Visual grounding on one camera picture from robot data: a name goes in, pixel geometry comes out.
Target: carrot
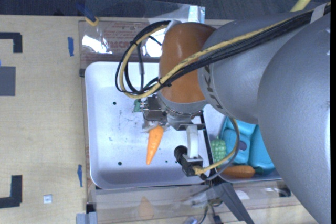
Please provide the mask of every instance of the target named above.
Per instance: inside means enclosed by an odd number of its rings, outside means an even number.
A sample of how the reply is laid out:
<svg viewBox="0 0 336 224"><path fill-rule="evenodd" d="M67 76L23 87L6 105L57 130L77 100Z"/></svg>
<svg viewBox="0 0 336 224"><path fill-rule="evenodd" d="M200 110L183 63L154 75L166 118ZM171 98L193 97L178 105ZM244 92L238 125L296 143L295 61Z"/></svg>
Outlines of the carrot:
<svg viewBox="0 0 336 224"><path fill-rule="evenodd" d="M226 168L222 174L238 177L238 178L251 178L254 176L256 171L252 166L249 165L236 165Z"/></svg>
<svg viewBox="0 0 336 224"><path fill-rule="evenodd" d="M163 128L159 125L149 130L147 158L146 158L147 165L151 164L152 159L159 148L162 136L163 136Z"/></svg>

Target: wooden table surface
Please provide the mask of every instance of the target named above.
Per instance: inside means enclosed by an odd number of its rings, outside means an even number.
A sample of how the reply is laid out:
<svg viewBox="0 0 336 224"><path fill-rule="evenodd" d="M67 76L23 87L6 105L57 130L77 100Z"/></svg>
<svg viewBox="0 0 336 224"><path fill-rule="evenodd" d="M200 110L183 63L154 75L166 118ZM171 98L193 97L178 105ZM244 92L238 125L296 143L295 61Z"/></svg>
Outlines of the wooden table surface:
<svg viewBox="0 0 336 224"><path fill-rule="evenodd" d="M82 17L0 16L0 32L20 32L23 53L0 39L1 66L16 67L16 94L0 97L0 198L12 175L23 177L23 202L0 209L0 223L76 223L87 195L79 31ZM68 50L74 40L74 56ZM82 166L82 187L77 174ZM44 195L52 203L44 204ZM301 206L249 210L255 223L315 223ZM224 213L225 223L237 220ZM145 223L181 223L182 219Z"/></svg>

